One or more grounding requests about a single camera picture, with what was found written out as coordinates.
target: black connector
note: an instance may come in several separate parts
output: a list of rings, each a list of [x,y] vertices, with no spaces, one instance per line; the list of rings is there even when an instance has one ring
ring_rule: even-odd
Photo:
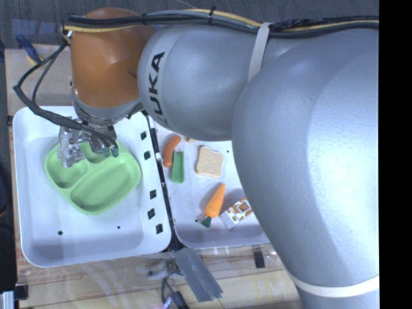
[[[182,296],[182,293],[180,293],[179,291],[173,292],[171,298],[179,309],[189,309],[185,299]]]

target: drain hole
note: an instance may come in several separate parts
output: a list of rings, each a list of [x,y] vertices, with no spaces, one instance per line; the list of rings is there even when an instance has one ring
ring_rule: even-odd
[[[158,225],[156,226],[156,233],[159,234],[159,233],[161,233],[161,232],[163,232],[163,225],[162,225],[162,224],[158,224]]]
[[[149,212],[147,212],[147,217],[149,218],[149,220],[155,216],[155,209],[151,209]]]

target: green plate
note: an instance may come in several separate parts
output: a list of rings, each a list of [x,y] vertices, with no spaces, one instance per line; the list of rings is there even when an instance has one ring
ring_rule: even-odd
[[[51,183],[77,210],[101,214],[126,197],[140,182],[142,170],[136,158],[118,143],[119,154],[95,154],[88,143],[81,145],[86,159],[64,168],[57,146],[47,155],[44,167]]]

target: white strap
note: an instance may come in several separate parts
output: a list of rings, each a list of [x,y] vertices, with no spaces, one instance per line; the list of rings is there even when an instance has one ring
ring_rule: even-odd
[[[304,283],[303,281],[298,280],[298,278],[292,276],[289,272],[288,274],[295,285],[301,290],[321,297],[352,297],[372,292],[379,288],[379,275],[355,285],[325,287]]]
[[[252,58],[249,64],[249,74],[247,81],[249,82],[257,72],[262,68],[263,55],[265,54],[266,43],[269,36],[269,26],[273,23],[263,23],[257,31],[255,46],[252,51]]]

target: gray floor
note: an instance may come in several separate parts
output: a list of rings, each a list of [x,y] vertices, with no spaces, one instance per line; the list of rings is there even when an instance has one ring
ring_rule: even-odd
[[[8,48],[17,47],[14,37],[18,33],[25,34],[32,42],[57,44],[61,41],[59,25],[68,14],[83,15],[104,6],[145,13],[170,9],[209,9],[212,5],[221,11],[270,22],[379,14],[379,0],[0,0],[0,39]],[[4,64],[0,64],[0,173],[10,188],[5,83]],[[0,218],[0,227],[12,230],[11,210]],[[0,267],[0,279],[7,273],[2,269]]]

